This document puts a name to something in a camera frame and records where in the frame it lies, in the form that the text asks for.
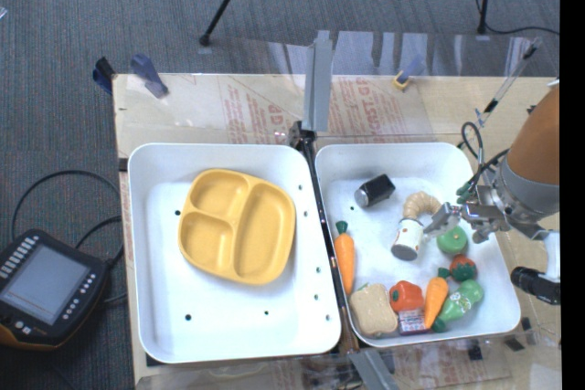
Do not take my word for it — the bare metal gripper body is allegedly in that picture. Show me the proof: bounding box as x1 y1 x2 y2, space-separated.
460 184 521 232

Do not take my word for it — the green apple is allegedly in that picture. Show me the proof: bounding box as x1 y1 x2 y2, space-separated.
435 224 469 257

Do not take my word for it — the tan croissant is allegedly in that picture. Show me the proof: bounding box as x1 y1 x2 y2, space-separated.
402 190 442 221

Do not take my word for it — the red strawberry with green leaves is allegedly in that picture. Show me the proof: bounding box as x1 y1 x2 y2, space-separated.
448 253 478 283

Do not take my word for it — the white can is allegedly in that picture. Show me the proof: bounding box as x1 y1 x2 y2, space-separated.
389 217 427 262

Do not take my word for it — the black can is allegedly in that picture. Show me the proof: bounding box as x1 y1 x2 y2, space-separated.
353 173 397 209

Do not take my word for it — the white plastic tray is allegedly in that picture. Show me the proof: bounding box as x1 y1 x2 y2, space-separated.
127 142 344 364
314 142 523 349

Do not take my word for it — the green bottle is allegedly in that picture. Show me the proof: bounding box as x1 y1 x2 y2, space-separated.
431 279 485 334

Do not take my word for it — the orange carrot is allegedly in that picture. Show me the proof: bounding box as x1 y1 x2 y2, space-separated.
423 267 452 331
333 220 356 296

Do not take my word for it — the orange bell pepper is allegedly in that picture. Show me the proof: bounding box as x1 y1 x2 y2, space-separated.
388 279 425 314

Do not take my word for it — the small pink carton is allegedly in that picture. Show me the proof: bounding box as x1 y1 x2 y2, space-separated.
397 308 430 337

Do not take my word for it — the beige bread slice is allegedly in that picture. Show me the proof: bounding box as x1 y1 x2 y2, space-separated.
348 282 399 339

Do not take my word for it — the yellow divided plate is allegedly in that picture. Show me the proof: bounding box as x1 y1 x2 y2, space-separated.
176 168 298 287

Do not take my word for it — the brown cardboard board red print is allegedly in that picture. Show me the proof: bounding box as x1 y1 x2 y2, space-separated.
112 72 561 390

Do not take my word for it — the black cylinder on white bracket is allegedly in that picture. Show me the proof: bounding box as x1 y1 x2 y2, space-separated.
509 221 561 306

